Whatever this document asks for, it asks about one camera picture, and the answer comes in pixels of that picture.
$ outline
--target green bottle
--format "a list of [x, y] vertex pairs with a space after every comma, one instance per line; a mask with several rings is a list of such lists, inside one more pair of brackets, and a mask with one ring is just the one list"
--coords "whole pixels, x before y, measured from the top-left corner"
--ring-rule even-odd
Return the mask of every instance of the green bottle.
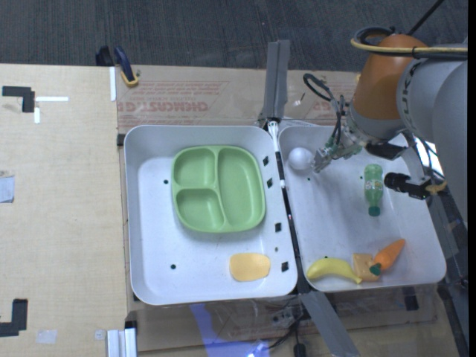
[[365, 167], [365, 199], [369, 203], [369, 215], [380, 215], [380, 200], [384, 195], [383, 170], [378, 164], [368, 164]]

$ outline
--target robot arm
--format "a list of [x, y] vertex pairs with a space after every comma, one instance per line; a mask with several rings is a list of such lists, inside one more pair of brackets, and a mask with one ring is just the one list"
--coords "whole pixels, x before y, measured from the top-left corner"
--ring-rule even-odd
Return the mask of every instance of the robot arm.
[[[364, 46], [384, 49], [386, 54], [370, 50], [345, 113], [346, 123], [338, 138], [332, 136], [317, 150], [314, 171], [321, 171], [333, 159], [349, 158], [363, 147], [395, 159], [404, 149], [389, 141], [404, 133], [435, 144], [448, 187], [467, 222], [467, 44], [428, 48], [412, 36], [382, 28], [361, 34], [376, 31], [386, 37], [377, 47], [365, 40]], [[353, 43], [360, 42], [354, 37]], [[410, 57], [401, 57], [402, 49], [410, 49]], [[309, 85], [306, 75], [304, 81]], [[335, 103], [332, 93], [328, 94]]]

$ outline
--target bottle label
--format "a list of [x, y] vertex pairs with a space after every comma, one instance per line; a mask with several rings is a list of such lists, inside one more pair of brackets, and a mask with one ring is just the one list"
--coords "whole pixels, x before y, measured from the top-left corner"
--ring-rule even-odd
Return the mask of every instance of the bottle label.
[[367, 180], [365, 182], [365, 190], [384, 190], [382, 180]]

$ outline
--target black fabric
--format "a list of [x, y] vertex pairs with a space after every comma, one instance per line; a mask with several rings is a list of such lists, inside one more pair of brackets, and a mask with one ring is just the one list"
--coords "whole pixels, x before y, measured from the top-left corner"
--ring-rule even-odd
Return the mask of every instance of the black fabric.
[[[0, 0], [0, 62], [95, 65], [103, 45], [132, 64], [266, 68], [290, 39], [290, 69], [360, 71], [350, 45], [367, 26], [409, 31], [437, 0]], [[445, 0], [414, 33], [428, 45], [468, 36], [469, 0]]]

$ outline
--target white ball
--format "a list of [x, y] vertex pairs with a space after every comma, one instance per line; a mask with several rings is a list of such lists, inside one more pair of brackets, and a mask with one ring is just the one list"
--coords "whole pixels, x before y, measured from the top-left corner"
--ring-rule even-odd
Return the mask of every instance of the white ball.
[[289, 164], [294, 170], [307, 170], [312, 166], [312, 156], [311, 151], [306, 148], [298, 147], [294, 148], [289, 153]]

